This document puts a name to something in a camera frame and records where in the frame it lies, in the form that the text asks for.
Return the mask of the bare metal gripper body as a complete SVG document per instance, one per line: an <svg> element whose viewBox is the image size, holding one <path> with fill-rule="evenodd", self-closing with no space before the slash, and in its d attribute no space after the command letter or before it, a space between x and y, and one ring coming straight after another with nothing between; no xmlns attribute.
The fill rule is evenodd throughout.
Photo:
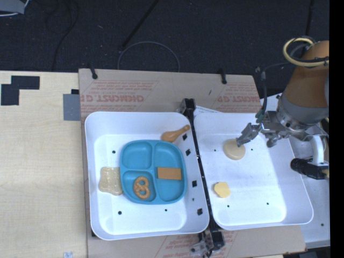
<svg viewBox="0 0 344 258"><path fill-rule="evenodd" d="M261 130L267 139L277 141L281 138L302 135L307 125L300 123L287 113L266 111L261 122Z"/></svg>

